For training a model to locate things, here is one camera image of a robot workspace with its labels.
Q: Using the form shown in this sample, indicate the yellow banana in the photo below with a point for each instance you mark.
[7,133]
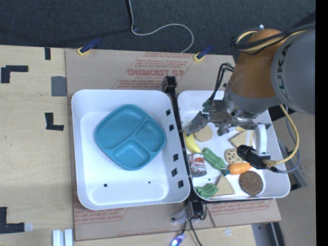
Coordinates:
[192,143]

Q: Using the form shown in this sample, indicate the round tan biscuit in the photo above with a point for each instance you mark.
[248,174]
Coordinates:
[203,134]

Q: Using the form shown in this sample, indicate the black cylinder on white bracket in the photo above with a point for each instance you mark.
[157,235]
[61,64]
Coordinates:
[252,151]

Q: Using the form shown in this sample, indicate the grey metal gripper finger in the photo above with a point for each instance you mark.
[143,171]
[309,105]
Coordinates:
[224,130]
[196,123]

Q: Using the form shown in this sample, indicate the green leafy vegetable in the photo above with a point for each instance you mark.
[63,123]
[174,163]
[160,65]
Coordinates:
[207,189]

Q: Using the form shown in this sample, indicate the white plastic tray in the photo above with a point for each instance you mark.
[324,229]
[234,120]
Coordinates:
[276,178]
[128,188]

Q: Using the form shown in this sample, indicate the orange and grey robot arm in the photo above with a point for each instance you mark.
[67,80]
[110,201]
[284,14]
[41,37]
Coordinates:
[258,70]

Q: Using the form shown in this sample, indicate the green vegetable stalk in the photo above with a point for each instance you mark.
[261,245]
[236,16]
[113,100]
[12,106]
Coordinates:
[213,158]

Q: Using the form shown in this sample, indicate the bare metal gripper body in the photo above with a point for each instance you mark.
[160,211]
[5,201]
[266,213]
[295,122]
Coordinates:
[225,114]

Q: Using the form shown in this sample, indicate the pale yellow cheese wedge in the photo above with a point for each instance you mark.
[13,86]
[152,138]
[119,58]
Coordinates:
[242,138]

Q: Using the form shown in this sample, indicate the orange carrot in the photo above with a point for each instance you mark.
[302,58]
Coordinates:
[239,168]

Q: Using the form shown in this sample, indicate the thin black rod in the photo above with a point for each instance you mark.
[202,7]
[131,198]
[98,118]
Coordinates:
[179,137]

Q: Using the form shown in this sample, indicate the chocolate chip cookie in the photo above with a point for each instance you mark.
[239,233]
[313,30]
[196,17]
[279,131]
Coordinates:
[232,156]

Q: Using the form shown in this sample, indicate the brown round patty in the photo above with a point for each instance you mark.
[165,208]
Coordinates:
[251,183]

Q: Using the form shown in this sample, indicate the tan wedge slice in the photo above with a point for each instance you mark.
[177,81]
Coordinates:
[225,187]

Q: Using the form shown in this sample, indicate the blue divided plate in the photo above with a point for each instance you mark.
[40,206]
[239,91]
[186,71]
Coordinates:
[129,137]

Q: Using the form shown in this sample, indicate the red and white can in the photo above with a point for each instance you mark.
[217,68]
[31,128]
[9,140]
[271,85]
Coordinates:
[197,164]

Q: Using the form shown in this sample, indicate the brown cardboard board red print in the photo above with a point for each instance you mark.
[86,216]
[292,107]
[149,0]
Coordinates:
[107,68]

